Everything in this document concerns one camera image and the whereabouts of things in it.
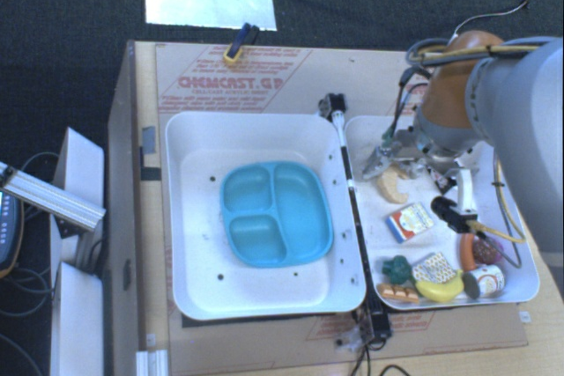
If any purple toy doughnut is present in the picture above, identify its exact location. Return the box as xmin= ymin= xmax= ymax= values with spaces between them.
xmin=471 ymin=236 xmax=505 ymax=266

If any brown toy waffle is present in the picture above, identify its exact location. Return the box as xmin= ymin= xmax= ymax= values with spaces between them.
xmin=376 ymin=282 xmax=421 ymax=306

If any white small can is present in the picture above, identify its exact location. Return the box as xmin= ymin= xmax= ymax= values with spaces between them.
xmin=461 ymin=263 xmax=507 ymax=300

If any white patterned packet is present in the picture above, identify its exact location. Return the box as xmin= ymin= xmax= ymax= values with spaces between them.
xmin=411 ymin=251 xmax=459 ymax=284

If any red and yellow carton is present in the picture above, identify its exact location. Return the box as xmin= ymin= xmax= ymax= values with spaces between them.
xmin=385 ymin=202 xmax=435 ymax=245

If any white plastic tray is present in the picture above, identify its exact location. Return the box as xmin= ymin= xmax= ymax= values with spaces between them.
xmin=164 ymin=110 xmax=368 ymax=321
xmin=344 ymin=114 xmax=541 ymax=312

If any black block with thin wires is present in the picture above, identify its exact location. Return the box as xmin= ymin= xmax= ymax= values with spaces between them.
xmin=358 ymin=306 xmax=394 ymax=343
xmin=318 ymin=92 xmax=348 ymax=121

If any green toy broccoli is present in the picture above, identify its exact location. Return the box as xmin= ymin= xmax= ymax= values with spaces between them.
xmin=381 ymin=254 xmax=416 ymax=284

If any brown cardboard board red print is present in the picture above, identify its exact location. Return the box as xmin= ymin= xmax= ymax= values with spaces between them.
xmin=154 ymin=42 xmax=530 ymax=368

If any black cylinder on white bracket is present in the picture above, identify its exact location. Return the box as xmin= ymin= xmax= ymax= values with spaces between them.
xmin=430 ymin=168 xmax=482 ymax=235

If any thin black and white rod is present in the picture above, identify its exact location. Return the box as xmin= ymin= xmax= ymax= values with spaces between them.
xmin=330 ymin=110 xmax=385 ymax=323

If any orange toy sausage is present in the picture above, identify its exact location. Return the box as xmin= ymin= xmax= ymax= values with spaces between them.
xmin=459 ymin=232 xmax=479 ymax=273

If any blue divided plate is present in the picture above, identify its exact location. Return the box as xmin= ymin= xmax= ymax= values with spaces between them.
xmin=219 ymin=160 xmax=335 ymax=269

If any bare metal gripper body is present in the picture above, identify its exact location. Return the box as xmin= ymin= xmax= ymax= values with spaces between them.
xmin=386 ymin=129 xmax=469 ymax=178

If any tan toy bread slice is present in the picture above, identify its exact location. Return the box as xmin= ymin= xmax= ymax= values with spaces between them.
xmin=375 ymin=164 xmax=412 ymax=205

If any yellow banana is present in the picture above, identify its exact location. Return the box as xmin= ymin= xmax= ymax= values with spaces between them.
xmin=414 ymin=269 xmax=465 ymax=304

